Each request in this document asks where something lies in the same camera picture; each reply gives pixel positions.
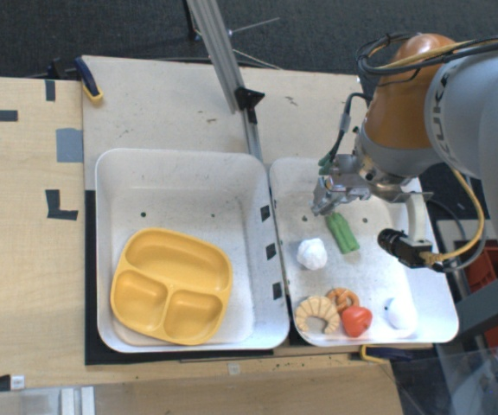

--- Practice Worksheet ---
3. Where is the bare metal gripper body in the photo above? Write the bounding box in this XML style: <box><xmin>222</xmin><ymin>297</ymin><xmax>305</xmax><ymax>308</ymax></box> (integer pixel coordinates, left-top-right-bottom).
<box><xmin>316</xmin><ymin>153</ymin><xmax>411</xmax><ymax>205</ymax></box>

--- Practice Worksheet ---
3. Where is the pale flat board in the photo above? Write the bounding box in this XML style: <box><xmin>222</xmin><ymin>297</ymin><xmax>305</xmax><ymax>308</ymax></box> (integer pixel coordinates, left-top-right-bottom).
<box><xmin>81</xmin><ymin>54</ymin><xmax>438</xmax><ymax>365</ymax></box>

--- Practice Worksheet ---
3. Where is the yellow divided plate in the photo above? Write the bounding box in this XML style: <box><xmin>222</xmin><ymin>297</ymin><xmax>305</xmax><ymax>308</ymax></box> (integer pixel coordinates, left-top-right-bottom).
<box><xmin>109</xmin><ymin>227</ymin><xmax>234</xmax><ymax>347</ymax></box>

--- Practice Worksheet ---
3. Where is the tan toy croissant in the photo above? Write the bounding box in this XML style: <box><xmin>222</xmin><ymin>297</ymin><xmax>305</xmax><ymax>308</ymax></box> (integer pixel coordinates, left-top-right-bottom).
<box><xmin>294</xmin><ymin>295</ymin><xmax>342</xmax><ymax>335</ymax></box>

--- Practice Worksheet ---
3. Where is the white toy garlic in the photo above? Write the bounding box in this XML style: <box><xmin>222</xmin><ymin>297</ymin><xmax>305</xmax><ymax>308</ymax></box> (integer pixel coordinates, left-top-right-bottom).
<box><xmin>296</xmin><ymin>237</ymin><xmax>329</xmax><ymax>271</ymax></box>

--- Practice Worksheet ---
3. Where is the orange toy pretzel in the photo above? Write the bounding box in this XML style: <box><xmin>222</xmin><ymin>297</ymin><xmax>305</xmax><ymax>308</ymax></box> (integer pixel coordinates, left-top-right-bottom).
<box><xmin>325</xmin><ymin>287</ymin><xmax>361</xmax><ymax>314</ymax></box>

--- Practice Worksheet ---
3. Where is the black cylinder on white bracket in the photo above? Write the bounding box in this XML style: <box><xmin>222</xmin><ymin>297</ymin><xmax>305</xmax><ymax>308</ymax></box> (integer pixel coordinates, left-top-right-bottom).
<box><xmin>377</xmin><ymin>190</ymin><xmax>435</xmax><ymax>271</ymax></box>

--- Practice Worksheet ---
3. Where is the green toy asparagus bundle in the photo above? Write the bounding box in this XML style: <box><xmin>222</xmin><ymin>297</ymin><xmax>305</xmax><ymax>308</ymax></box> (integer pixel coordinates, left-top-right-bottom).
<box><xmin>324</xmin><ymin>212</ymin><xmax>361</xmax><ymax>255</ymax></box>

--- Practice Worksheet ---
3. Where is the red toy pepper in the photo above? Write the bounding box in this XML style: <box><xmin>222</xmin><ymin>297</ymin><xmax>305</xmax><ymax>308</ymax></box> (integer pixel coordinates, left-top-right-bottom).
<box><xmin>340</xmin><ymin>305</ymin><xmax>374</xmax><ymax>339</ymax></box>

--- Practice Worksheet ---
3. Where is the white plastic tray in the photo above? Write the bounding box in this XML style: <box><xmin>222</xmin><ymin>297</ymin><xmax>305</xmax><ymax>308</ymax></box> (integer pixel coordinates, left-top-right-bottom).
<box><xmin>94</xmin><ymin>147</ymin><xmax>291</xmax><ymax>354</ymax></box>
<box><xmin>268</xmin><ymin>156</ymin><xmax>460</xmax><ymax>348</ymax></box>

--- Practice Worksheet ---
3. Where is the white toy egg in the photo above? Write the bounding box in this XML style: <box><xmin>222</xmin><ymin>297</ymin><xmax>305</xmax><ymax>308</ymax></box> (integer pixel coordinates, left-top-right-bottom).
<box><xmin>382</xmin><ymin>296</ymin><xmax>418</xmax><ymax>331</ymax></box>

